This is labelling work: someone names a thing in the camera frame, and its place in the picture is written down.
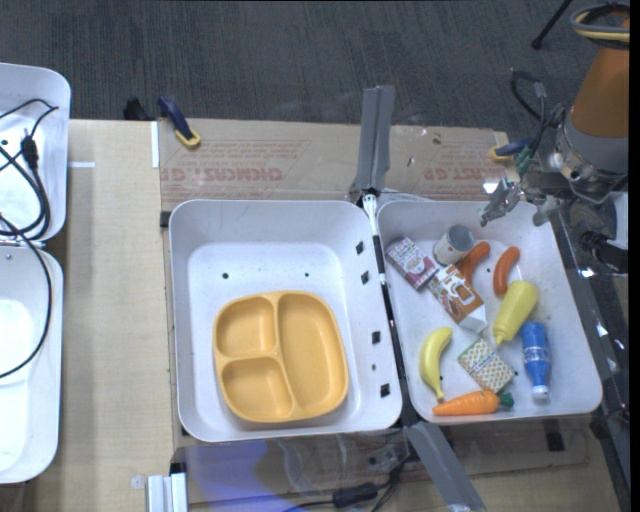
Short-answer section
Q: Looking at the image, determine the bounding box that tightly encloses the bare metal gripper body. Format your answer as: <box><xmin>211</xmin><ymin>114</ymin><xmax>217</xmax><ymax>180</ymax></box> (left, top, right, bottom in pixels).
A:
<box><xmin>520</xmin><ymin>148</ymin><xmax>627</xmax><ymax>205</ymax></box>

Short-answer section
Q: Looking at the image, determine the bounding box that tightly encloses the orange sausage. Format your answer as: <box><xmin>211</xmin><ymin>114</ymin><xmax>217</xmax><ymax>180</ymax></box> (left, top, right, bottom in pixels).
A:
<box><xmin>457</xmin><ymin>241</ymin><xmax>492</xmax><ymax>284</ymax></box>
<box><xmin>492</xmin><ymin>245</ymin><xmax>522</xmax><ymax>297</ymax></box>

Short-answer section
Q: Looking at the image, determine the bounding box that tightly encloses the small white can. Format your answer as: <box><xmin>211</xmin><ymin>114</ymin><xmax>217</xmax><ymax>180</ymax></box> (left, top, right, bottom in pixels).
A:
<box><xmin>432</xmin><ymin>224</ymin><xmax>477</xmax><ymax>267</ymax></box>

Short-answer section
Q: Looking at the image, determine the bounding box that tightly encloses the yellow squeeze bottle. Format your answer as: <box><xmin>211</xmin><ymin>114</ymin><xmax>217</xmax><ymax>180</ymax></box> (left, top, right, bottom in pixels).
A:
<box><xmin>491</xmin><ymin>279</ymin><xmax>541</xmax><ymax>347</ymax></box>

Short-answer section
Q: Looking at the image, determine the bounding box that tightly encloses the brown and white carton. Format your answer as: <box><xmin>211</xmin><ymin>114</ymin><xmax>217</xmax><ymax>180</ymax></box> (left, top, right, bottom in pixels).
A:
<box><xmin>427</xmin><ymin>263</ymin><xmax>489</xmax><ymax>335</ymax></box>

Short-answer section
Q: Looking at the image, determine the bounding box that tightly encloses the pink and white carton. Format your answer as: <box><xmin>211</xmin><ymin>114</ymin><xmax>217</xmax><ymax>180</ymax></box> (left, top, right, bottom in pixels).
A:
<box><xmin>383</xmin><ymin>236</ymin><xmax>441</xmax><ymax>292</ymax></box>

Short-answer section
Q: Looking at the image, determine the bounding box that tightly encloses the white plastic tray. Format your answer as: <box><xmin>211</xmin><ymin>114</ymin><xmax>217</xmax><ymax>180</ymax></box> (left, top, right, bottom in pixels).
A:
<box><xmin>375</xmin><ymin>198</ymin><xmax>604</xmax><ymax>427</ymax></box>
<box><xmin>168</xmin><ymin>198</ymin><xmax>404</xmax><ymax>444</ymax></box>

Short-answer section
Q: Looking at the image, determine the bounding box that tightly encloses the blue bottle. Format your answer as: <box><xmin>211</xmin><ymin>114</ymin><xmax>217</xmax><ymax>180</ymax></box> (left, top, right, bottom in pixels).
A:
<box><xmin>519</xmin><ymin>321</ymin><xmax>553</xmax><ymax>404</ymax></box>

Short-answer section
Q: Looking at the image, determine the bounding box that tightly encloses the green and orange carton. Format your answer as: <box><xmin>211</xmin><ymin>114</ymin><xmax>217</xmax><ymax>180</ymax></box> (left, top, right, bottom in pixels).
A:
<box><xmin>456</xmin><ymin>337</ymin><xmax>517</xmax><ymax>394</ymax></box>

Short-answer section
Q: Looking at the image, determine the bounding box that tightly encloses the yellow banana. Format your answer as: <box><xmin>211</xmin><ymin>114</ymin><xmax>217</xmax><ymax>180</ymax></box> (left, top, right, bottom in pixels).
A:
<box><xmin>418</xmin><ymin>326</ymin><xmax>455</xmax><ymax>404</ymax></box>

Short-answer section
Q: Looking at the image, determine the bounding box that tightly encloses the orange carrot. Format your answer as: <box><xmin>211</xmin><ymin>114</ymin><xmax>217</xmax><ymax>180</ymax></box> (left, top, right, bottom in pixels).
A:
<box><xmin>431</xmin><ymin>389</ymin><xmax>517</xmax><ymax>418</ymax></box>

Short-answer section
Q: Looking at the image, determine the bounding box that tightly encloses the brown cardboard board red print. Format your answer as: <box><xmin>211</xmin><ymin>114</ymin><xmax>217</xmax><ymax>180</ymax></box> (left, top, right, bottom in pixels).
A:
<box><xmin>157</xmin><ymin>117</ymin><xmax>592</xmax><ymax>504</ymax></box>

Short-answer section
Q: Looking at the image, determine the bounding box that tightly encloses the orange divided plate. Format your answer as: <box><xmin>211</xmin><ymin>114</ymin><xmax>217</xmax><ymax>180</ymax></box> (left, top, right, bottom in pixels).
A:
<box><xmin>212</xmin><ymin>289</ymin><xmax>351</xmax><ymax>426</ymax></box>

